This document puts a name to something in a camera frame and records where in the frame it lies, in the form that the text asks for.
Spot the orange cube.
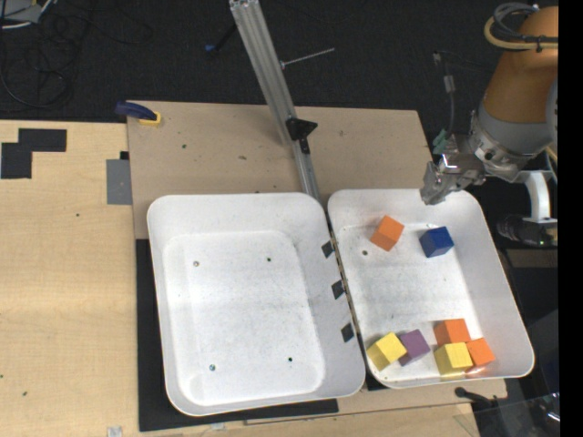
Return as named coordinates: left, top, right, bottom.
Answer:
left=433, top=318, right=473, bottom=348
left=465, top=337, right=496, bottom=368
left=369, top=215, right=405, bottom=252

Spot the white plastic tray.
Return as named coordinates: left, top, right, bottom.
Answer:
left=326, top=188, right=536, bottom=391
left=146, top=191, right=367, bottom=418

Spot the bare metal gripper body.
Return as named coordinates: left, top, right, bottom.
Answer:
left=435, top=135, right=535, bottom=192

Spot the blue cube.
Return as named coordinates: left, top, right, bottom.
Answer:
left=418, top=226, right=455, bottom=259

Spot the purple cube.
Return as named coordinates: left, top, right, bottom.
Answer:
left=397, top=329, right=432, bottom=368

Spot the black cylinder on white bracket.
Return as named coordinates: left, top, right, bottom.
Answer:
left=496, top=169, right=559, bottom=248

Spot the pale wood board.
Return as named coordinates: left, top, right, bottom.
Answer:
left=126, top=100, right=509, bottom=432

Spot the yellow cube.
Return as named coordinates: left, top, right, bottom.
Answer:
left=365, top=331, right=408, bottom=372
left=433, top=341, right=475, bottom=379

